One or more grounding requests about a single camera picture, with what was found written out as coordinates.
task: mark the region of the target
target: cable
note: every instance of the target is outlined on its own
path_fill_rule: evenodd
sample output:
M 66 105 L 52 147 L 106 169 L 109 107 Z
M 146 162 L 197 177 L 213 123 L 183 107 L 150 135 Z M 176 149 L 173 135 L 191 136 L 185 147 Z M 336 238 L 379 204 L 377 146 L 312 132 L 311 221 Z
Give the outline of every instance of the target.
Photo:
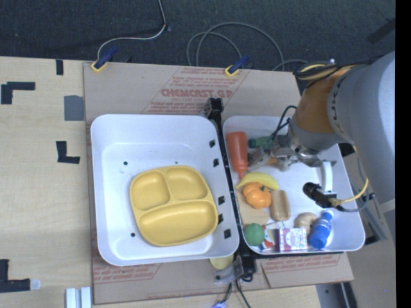
M 203 35 L 203 34 L 205 34 L 205 33 L 206 33 L 206 32 L 200 32 L 200 33 L 197 33 L 196 35 L 192 36 L 191 39 L 189 40 L 188 44 L 187 44 L 187 48 L 186 48 L 186 58 L 187 58 L 187 63 L 188 63 L 189 66 L 193 66 L 193 64 L 191 63 L 191 60 L 190 60 L 190 56 L 189 56 L 190 45 L 191 45 L 192 41 L 193 41 L 195 38 L 197 38 L 197 37 L 199 37 L 199 36 L 201 36 L 201 35 Z M 228 43 L 237 51 L 238 58 L 241 58 L 240 50 L 239 50 L 238 47 L 235 45 L 235 43 L 234 43 L 233 41 L 231 41 L 229 38 L 224 37 L 222 34 L 219 34 L 219 33 L 216 33 L 216 32 L 209 32 L 208 35 L 216 35 L 217 37 L 223 38 L 224 40 L 228 41 Z
M 237 287 L 238 292 L 240 292 L 240 295 L 241 295 L 241 297 L 243 298 L 244 303 L 245 303 L 245 305 L 247 306 L 247 308 L 251 308 L 249 302 L 248 302 L 247 299 L 245 298 L 245 295 L 244 295 L 243 291 L 241 290 L 241 286 L 240 286 L 240 284 L 238 283 L 238 279 L 236 279 L 236 287 Z
M 153 39 L 159 37 L 164 32 L 164 30 L 166 29 L 167 24 L 166 24 L 166 16 L 165 16 L 164 10 L 162 8 L 161 0 L 157 0 L 157 1 L 158 1 L 158 4 L 159 4 L 159 7 L 160 7 L 161 17 L 162 17 L 162 28 L 157 34 L 153 35 L 152 37 L 145 37 L 145 38 L 144 37 L 143 38 L 139 38 L 139 37 L 120 37 L 120 38 L 114 38 L 114 39 L 112 38 L 112 39 L 104 42 L 100 46 L 100 48 L 97 52 L 97 59 L 100 59 L 100 53 L 101 53 L 101 50 L 103 49 L 103 47 L 106 46 L 107 44 L 113 42 L 113 41 L 118 41 L 118 40 L 143 40 L 143 41 L 147 41 L 147 40 L 153 40 Z
M 365 181 L 365 176 L 362 172 L 362 167 L 361 167 L 361 163 L 360 163 L 359 158 L 357 158 L 357 166 L 358 166 L 358 172 L 360 174 L 360 177 L 361 177 L 362 181 L 364 182 Z M 375 207 L 375 210 L 377 212 L 378 219 L 381 219 L 380 208 L 378 207 L 378 204 L 377 204 L 376 200 L 374 200 L 374 207 Z
M 355 153 L 356 153 L 357 156 L 358 156 L 357 149 L 356 149 L 355 146 L 353 146 L 353 149 L 354 149 Z M 350 197 L 350 198 L 346 198 L 346 199 L 344 199 L 344 200 L 339 200 L 338 198 L 330 198 L 330 199 L 329 199 L 329 202 L 330 202 L 334 207 L 336 207 L 337 205 L 341 205 L 341 204 L 344 204 L 344 203 L 347 203 L 347 202 L 355 201 L 357 198 L 360 198 L 360 197 L 364 194 L 364 192 L 365 192 L 365 191 L 367 190 L 367 188 L 368 188 L 368 184 L 369 184 L 368 178 L 365 178 L 364 185 L 363 185 L 361 191 L 359 191 L 356 195 L 354 195 L 353 197 Z
M 277 136 L 278 132 L 279 132 L 282 128 L 284 128 L 284 127 L 290 122 L 290 120 L 288 119 L 284 124 L 281 124 L 281 123 L 283 122 L 283 119 L 284 119 L 287 111 L 288 111 L 290 108 L 296 109 L 297 107 L 294 106 L 294 105 L 288 105 L 288 106 L 285 108 L 283 114 L 282 114 L 281 117 L 280 117 L 280 120 L 279 120 L 279 122 L 278 122 L 277 128 L 276 128 L 276 129 L 274 130 L 274 132 L 270 135 L 270 137 L 271 137 L 270 140 L 271 140 L 272 142 L 274 141 L 274 139 L 275 139 L 275 137 Z
M 276 71 L 276 70 L 277 70 L 278 68 L 280 68 L 281 66 L 286 65 L 286 64 L 290 64 L 290 63 L 304 63 L 304 64 L 307 64 L 308 61 L 307 61 L 307 60 L 303 60 L 303 59 L 289 59 L 289 60 L 286 60 L 286 61 L 283 62 L 283 63 L 278 64 L 278 65 L 275 66 L 271 71 Z
M 230 298 L 231 290 L 232 290 L 232 283 L 229 284 L 229 287 L 227 288 L 227 290 L 224 294 L 224 297 L 219 302 L 217 302 L 215 305 L 213 305 L 212 308 L 225 307 L 225 305 L 223 305 L 223 304 L 224 304 L 224 302 L 226 302 Z
M 370 194 L 369 194 L 369 191 L 366 190 L 364 204 L 361 207 L 357 209 L 347 209 L 341 205 L 337 205 L 336 209 L 342 212 L 360 212 L 368 206 L 369 201 L 370 201 Z
M 278 68 L 278 67 L 282 66 L 282 70 L 284 70 L 284 64 L 287 64 L 289 61 L 286 61 L 286 62 L 284 61 L 283 53 L 282 53 L 280 47 L 278 46 L 277 42 L 276 42 L 270 35 L 268 35 L 268 34 L 265 33 L 264 31 L 262 31 L 261 29 L 255 27 L 255 26 L 253 26 L 253 25 L 246 24 L 246 23 L 242 23 L 242 22 L 223 22 L 223 23 L 220 23 L 220 24 L 217 24 L 217 25 L 212 26 L 212 27 L 209 28 L 206 32 L 202 32 L 202 34 L 196 34 L 194 37 L 192 37 L 192 38 L 190 39 L 190 41 L 189 41 L 190 44 L 191 44 L 191 42 L 193 41 L 193 39 L 194 39 L 195 37 L 198 37 L 198 36 L 202 35 L 202 37 L 201 37 L 201 39 L 200 39 L 200 42 L 198 43 L 198 46 L 197 46 L 197 51 L 196 51 L 196 54 L 195 54 L 195 65 L 194 65 L 194 66 L 198 66 L 198 65 L 199 65 L 200 49 L 201 49 L 201 46 L 202 46 L 202 44 L 203 44 L 203 41 L 206 39 L 206 37 L 208 36 L 208 34 L 211 34 L 215 29 L 221 28 L 221 27 L 223 27 L 223 26 L 244 26 L 244 27 L 246 27 L 246 28 L 250 28 L 250 29 L 253 29 L 253 30 L 257 31 L 257 32 L 260 32 L 262 35 L 264 35 L 264 36 L 274 45 L 275 49 L 277 50 L 277 52 L 278 52 L 278 54 L 279 54 L 279 56 L 280 56 L 281 63 L 280 63 L 279 66 L 276 66 L 275 68 Z M 230 42 L 230 43 L 231 43 L 231 44 L 235 47 L 235 49 L 238 51 L 238 48 L 237 48 L 232 42 Z M 188 58 L 188 64 L 189 64 L 190 66 L 192 66 L 189 58 Z

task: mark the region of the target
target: tabletop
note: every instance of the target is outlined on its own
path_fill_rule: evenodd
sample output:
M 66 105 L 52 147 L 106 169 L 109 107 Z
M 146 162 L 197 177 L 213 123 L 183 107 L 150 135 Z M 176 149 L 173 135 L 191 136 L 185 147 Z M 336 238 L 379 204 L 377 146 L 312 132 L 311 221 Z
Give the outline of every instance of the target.
M 81 104 L 79 110 L 67 111 L 70 99 L 82 102 L 84 97 L 83 64 L 0 57 L 0 259 L 9 260 L 10 280 L 41 281 L 39 290 L 1 293 L 0 307 L 63 307 L 67 288 L 92 287 L 87 125 Z M 150 70 L 164 68 L 141 67 L 148 82 Z M 255 74 L 261 79 L 259 71 Z M 252 307 L 320 307 L 314 285 L 246 291 L 245 295 Z M 196 295 L 98 306 L 212 307 L 222 297 Z M 245 304 L 239 293 L 233 293 L 228 306 Z

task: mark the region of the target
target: yellow wire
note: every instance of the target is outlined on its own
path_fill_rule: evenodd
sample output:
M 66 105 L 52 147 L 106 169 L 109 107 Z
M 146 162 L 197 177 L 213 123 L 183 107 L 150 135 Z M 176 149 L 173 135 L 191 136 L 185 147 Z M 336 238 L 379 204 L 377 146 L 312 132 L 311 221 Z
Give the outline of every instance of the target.
M 353 146 L 353 149 L 354 149 L 355 153 L 358 154 L 358 153 L 357 153 L 357 149 L 356 149 L 355 146 Z M 367 190 L 368 184 L 369 184 L 368 178 L 365 178 L 364 185 L 363 185 L 361 191 L 360 191 L 358 194 L 354 195 L 353 197 L 346 198 L 346 199 L 344 199 L 344 200 L 339 200 L 338 198 L 330 198 L 330 199 L 329 199 L 329 202 L 330 202 L 334 207 L 336 207 L 337 205 L 341 205 L 341 204 L 344 204 L 344 203 L 347 203 L 347 202 L 354 201 L 354 200 L 356 200 L 357 198 L 360 198 L 360 197 L 362 196 L 362 194 L 364 194 L 364 192 Z
M 357 66 L 358 64 L 350 64 L 350 65 L 345 65 L 342 66 L 340 69 L 350 69 L 353 68 L 355 66 Z M 326 64 L 313 64 L 313 65 L 309 65 L 307 67 L 305 67 L 304 69 L 301 70 L 301 73 L 306 72 L 310 69 L 313 69 L 315 67 L 320 67 L 320 66 L 326 66 Z M 328 75 L 332 74 L 333 72 L 335 72 L 338 69 L 337 66 L 331 68 L 331 69 L 326 69 L 325 71 L 319 71 L 316 74 L 312 74 L 312 75 L 300 75 L 298 76 L 299 80 L 303 80 L 303 81 L 309 81 L 309 80 L 317 80 L 317 79 L 321 79 L 321 78 L 325 78 Z

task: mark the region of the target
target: blue bottle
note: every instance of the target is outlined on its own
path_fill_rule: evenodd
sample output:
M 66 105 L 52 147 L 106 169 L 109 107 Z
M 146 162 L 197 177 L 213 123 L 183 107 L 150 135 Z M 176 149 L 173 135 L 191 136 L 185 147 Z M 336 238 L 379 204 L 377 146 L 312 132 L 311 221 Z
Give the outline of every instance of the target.
M 331 220 L 333 213 L 324 211 L 321 217 L 314 222 L 308 242 L 316 249 L 323 249 L 327 245 L 327 239 L 331 233 Z

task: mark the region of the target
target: yellow plate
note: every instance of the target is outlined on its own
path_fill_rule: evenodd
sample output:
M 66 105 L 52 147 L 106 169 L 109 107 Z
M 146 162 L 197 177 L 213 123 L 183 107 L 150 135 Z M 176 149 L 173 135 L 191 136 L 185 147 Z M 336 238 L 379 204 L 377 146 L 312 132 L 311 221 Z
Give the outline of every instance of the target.
M 196 241 L 218 224 L 213 195 L 192 167 L 170 166 L 138 174 L 130 200 L 141 235 L 150 244 L 172 246 Z

